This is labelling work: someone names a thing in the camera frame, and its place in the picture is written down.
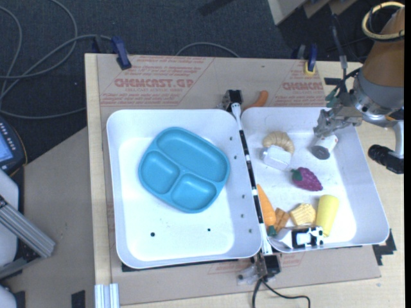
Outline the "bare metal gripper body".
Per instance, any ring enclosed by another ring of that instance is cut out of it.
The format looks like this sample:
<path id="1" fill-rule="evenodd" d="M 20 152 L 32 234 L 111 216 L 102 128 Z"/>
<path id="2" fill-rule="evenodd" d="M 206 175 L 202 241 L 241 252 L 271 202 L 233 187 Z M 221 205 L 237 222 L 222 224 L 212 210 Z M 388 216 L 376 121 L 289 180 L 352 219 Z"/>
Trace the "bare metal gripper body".
<path id="1" fill-rule="evenodd" d="M 403 121 L 403 109 L 378 103 L 360 90 L 332 92 L 322 110 L 322 128 L 360 126 L 362 121 L 381 127 L 393 127 Z"/>

